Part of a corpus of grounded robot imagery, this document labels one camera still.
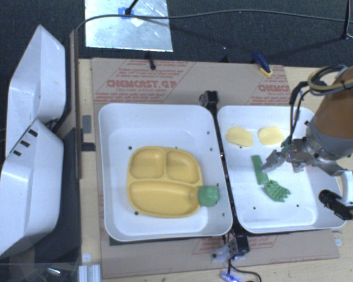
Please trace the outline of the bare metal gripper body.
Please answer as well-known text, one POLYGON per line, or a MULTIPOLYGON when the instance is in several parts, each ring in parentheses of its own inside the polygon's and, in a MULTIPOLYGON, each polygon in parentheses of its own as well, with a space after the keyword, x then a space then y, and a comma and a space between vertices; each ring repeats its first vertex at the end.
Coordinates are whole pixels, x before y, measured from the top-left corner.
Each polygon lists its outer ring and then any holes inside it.
POLYGON ((306 166, 318 167, 328 175, 340 175, 345 170, 337 163, 339 157, 327 152, 313 138, 286 139, 281 152, 295 173, 306 166))

